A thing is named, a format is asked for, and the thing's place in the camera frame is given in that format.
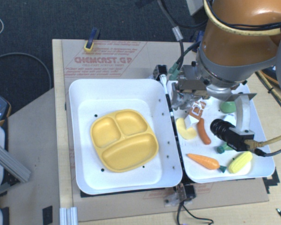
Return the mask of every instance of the dark floor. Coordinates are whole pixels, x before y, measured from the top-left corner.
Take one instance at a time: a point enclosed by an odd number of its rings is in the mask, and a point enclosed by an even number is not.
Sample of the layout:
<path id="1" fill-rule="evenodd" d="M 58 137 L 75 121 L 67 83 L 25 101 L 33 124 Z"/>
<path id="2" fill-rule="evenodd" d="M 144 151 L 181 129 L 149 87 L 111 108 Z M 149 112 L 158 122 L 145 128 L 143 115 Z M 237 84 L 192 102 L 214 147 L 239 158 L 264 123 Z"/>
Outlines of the dark floor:
<path id="1" fill-rule="evenodd" d="M 190 16 L 186 0 L 165 0 L 180 23 L 205 19 Z M 52 74 L 52 39 L 88 39 L 100 29 L 102 40 L 175 41 L 171 26 L 156 0 L 0 0 L 0 55 L 28 53 Z M 184 41 L 195 30 L 181 29 Z M 0 58 L 0 95 L 15 113 L 49 89 L 46 70 L 35 58 Z"/>

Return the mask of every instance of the yellow plate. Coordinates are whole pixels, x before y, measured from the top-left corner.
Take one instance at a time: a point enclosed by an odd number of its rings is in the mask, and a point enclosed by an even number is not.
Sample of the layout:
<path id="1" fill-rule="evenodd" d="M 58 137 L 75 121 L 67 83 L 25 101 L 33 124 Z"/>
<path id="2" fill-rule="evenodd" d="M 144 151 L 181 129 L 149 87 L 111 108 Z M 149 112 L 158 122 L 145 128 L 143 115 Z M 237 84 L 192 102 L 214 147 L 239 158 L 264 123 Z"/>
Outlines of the yellow plate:
<path id="1" fill-rule="evenodd" d="M 120 110 L 97 119 L 90 136 L 102 163 L 114 172 L 144 165 L 158 153 L 152 128 L 135 110 Z"/>

